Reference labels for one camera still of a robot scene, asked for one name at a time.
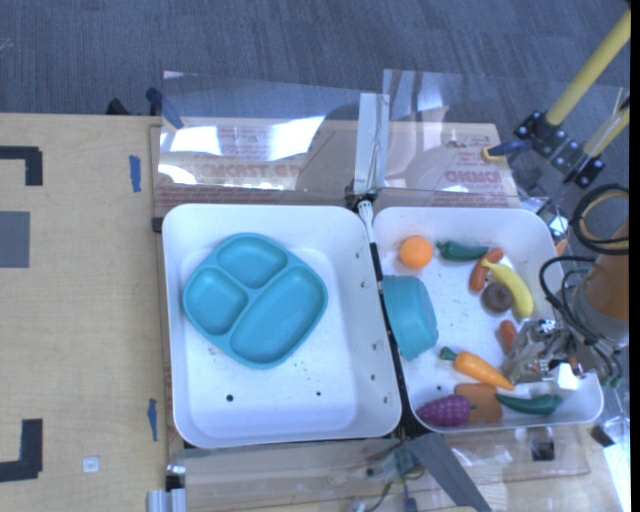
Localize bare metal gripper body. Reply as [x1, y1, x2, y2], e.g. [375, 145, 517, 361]
[514, 318, 587, 380]

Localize orange sausage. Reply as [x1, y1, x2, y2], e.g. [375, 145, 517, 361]
[468, 247, 505, 294]
[498, 319, 519, 354]

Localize green chili pepper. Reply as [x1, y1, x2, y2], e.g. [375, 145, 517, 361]
[494, 392, 563, 416]
[435, 240, 490, 262]

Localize orange carrot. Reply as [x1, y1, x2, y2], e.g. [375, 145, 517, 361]
[439, 346, 516, 392]

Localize orange bell pepper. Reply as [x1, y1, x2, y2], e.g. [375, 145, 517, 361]
[453, 382, 504, 424]

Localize yellow banana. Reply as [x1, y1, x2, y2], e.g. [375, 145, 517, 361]
[480, 258, 535, 320]

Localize white plastic tray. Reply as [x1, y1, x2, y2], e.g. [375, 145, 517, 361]
[372, 206, 605, 434]
[160, 202, 404, 450]

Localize purple grapes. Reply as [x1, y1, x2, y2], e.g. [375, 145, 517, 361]
[415, 394, 476, 428]

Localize blue bowl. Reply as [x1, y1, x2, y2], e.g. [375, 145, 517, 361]
[382, 274, 440, 362]

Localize orange toy orange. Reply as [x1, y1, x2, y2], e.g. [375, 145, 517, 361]
[398, 235, 434, 270]

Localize blue divided plate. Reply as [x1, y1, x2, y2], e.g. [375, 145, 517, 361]
[181, 232, 330, 371]

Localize brown cardboard board, red print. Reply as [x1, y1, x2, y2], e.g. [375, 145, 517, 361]
[149, 119, 594, 482]

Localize black block with thin wires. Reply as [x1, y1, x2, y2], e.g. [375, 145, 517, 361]
[343, 185, 380, 207]

